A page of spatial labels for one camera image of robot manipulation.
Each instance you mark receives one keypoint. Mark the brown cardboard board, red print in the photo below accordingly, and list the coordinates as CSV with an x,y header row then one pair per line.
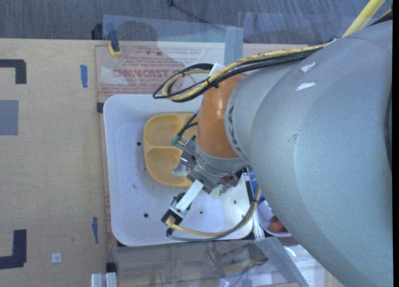
x,y
137,73

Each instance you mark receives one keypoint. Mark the orange round object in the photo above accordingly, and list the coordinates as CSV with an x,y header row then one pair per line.
x,y
275,226

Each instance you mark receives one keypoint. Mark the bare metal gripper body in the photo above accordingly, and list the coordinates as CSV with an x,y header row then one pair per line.
x,y
199,172

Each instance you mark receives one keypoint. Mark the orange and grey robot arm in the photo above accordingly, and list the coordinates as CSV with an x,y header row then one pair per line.
x,y
311,154

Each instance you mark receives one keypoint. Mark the white plastic tray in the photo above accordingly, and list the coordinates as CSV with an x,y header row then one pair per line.
x,y
127,186

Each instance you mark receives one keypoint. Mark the yellow divided plate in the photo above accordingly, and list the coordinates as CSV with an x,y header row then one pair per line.
x,y
159,129

